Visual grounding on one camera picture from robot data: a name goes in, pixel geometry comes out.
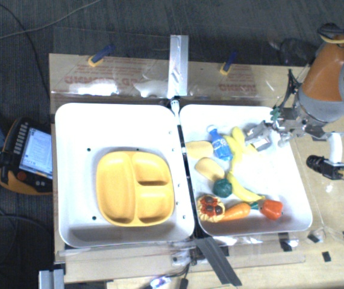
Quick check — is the pizza slice with red toppings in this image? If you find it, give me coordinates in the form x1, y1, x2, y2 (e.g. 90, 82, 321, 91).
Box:
196, 194, 226, 223

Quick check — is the orange carrot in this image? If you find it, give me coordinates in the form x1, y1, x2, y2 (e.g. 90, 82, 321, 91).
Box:
219, 201, 259, 223

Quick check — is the brown cardboard board red print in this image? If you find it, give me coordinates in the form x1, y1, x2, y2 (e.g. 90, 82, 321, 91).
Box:
48, 52, 344, 284

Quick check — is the blue plastic bottle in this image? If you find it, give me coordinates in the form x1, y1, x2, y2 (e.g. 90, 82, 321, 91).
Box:
205, 125, 234, 162

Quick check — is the green broccoli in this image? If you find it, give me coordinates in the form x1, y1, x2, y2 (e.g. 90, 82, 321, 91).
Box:
212, 178, 234, 199

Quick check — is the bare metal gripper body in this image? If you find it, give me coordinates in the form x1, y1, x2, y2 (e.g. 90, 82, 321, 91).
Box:
271, 106, 333, 140

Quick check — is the black cylinder on white bracket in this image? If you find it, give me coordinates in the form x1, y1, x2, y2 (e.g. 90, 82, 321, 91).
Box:
305, 132, 344, 181

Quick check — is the yellow banana bunch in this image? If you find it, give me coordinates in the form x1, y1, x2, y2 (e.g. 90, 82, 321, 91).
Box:
222, 126, 259, 175

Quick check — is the pale yellow bread slice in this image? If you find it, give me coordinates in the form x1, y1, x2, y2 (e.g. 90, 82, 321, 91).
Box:
184, 140, 214, 160
194, 157, 225, 182

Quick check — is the orange bell pepper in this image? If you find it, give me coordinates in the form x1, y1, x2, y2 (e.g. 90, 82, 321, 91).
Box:
258, 199, 284, 221

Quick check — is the white plastic tray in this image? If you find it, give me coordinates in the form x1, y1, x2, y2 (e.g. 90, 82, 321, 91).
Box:
54, 102, 196, 249
178, 104, 314, 238

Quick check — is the yellow divided plate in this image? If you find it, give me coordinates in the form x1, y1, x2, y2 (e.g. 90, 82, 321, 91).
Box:
95, 150, 176, 228

